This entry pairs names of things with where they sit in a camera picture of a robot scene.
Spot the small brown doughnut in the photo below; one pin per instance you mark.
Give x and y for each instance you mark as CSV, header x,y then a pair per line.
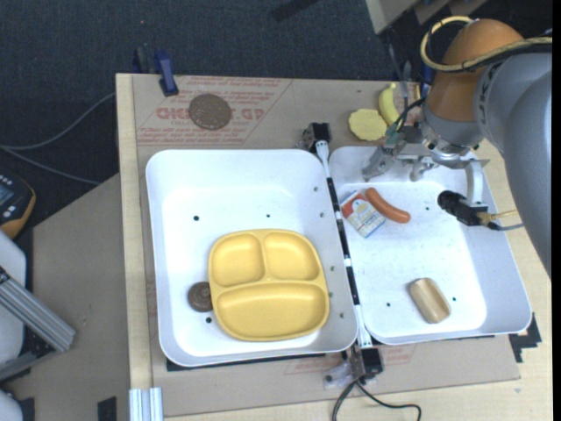
x,y
199,296

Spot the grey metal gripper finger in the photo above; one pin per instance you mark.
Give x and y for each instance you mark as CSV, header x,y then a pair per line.
x,y
417,170
374,165

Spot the orange and white carton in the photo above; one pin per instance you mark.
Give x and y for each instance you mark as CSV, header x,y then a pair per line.
x,y
361,215

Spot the yellow round biscuit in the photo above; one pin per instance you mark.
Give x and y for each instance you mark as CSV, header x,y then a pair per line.
x,y
367,124

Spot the orange sausage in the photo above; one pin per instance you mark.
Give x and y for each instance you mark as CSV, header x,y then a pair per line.
x,y
388,206

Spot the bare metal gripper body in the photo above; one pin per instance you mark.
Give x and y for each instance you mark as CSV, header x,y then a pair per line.
x,y
423,145

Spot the large brown round biscuit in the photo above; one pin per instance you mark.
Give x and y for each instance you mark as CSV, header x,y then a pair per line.
x,y
209,111

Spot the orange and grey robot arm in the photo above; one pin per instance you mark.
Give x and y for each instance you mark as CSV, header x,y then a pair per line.
x,y
513,103

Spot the black and white thin rod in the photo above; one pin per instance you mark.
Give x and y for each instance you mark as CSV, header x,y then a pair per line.
x,y
342,235

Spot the yellow banana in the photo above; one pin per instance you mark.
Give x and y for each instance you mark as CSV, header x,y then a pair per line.
x,y
388,103

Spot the tan bread loaf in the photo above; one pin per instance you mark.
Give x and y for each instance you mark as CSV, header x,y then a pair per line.
x,y
430,300

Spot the black cylinder on white bracket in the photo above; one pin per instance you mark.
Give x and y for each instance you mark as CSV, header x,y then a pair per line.
x,y
460,206

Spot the white plastic tray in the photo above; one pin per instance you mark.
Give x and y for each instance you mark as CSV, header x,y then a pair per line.
x,y
184,200
416,257

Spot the yellow divided plate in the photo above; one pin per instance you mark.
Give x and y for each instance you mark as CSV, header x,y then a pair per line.
x,y
267,283

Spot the brown cardboard board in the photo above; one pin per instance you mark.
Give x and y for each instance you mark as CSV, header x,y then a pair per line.
x,y
263,116

